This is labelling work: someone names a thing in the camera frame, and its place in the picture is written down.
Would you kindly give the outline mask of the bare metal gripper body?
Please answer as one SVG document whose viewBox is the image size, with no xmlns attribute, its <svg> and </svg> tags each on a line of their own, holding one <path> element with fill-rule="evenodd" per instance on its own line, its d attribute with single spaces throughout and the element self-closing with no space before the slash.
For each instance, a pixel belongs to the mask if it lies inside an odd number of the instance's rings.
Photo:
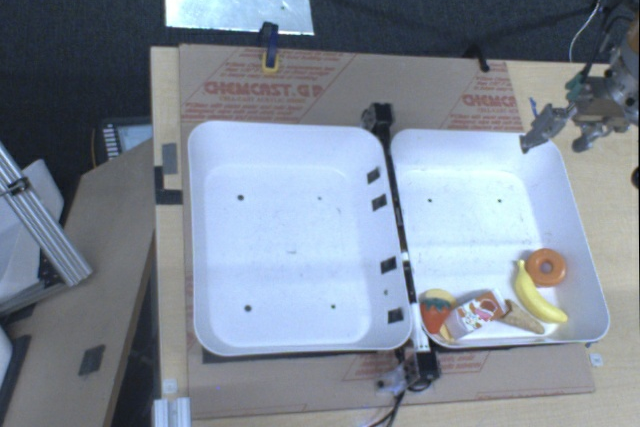
<svg viewBox="0 0 640 427">
<path fill-rule="evenodd" d="M 575 101 L 576 123 L 637 124 L 639 119 L 638 66 L 621 58 L 602 77 L 588 77 Z"/>
</svg>

